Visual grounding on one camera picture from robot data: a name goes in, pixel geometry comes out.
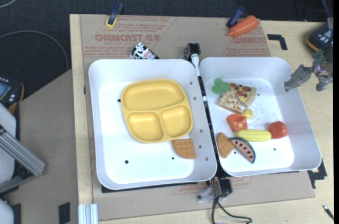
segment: yellow plate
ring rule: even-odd
[[[140,142],[169,141],[192,130],[189,100],[182,86],[171,79],[132,83],[122,91],[121,104],[129,132]]]

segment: wooden table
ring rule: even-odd
[[[300,64],[312,65],[313,51],[306,45],[307,34],[321,26],[321,23],[262,21],[265,34],[281,34],[288,50],[282,50],[278,41],[267,40],[272,57],[287,61],[293,70]],[[84,68],[82,53],[82,34],[80,15],[70,15],[72,44],[72,71],[74,92],[74,116],[76,135],[76,158],[79,204],[92,204],[92,177],[90,150],[88,145],[86,99],[84,95]],[[311,126],[316,135],[323,162],[327,171],[324,180],[316,181],[315,197],[274,203],[229,207],[234,215],[249,216],[253,223],[332,223],[323,205],[334,213],[334,153],[333,153],[333,84],[322,92],[315,89],[318,79],[312,78],[299,87]],[[217,222],[236,223],[236,219],[216,211]],[[211,223],[211,210],[196,210],[155,216],[115,219],[100,223]]]

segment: pizza slice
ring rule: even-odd
[[[219,99],[218,106],[221,106],[232,112],[243,114],[242,105],[236,98],[233,90],[226,91]]]
[[[237,85],[235,83],[230,83],[229,89],[234,92],[235,97],[244,107],[249,107],[255,99],[255,94],[256,94],[255,87],[249,87],[249,86],[244,86],[244,85]]]

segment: yellow ball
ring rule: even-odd
[[[253,117],[253,112],[251,109],[246,108],[244,110],[244,117],[247,119],[251,119]]]

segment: toy watermelon slice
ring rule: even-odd
[[[255,152],[251,144],[241,138],[241,137],[232,137],[229,139],[232,143],[242,152],[243,155],[253,164],[255,160]]]

